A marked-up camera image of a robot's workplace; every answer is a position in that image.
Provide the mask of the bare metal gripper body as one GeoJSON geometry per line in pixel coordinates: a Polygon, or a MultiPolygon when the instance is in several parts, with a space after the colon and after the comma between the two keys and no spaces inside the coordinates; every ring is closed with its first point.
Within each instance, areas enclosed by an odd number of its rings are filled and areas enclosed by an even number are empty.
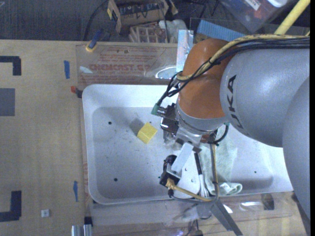
{"type": "Polygon", "coordinates": [[[160,127],[166,144],[180,139],[198,147],[203,135],[217,130],[216,118],[195,118],[187,115],[178,103],[159,108],[160,127]]]}

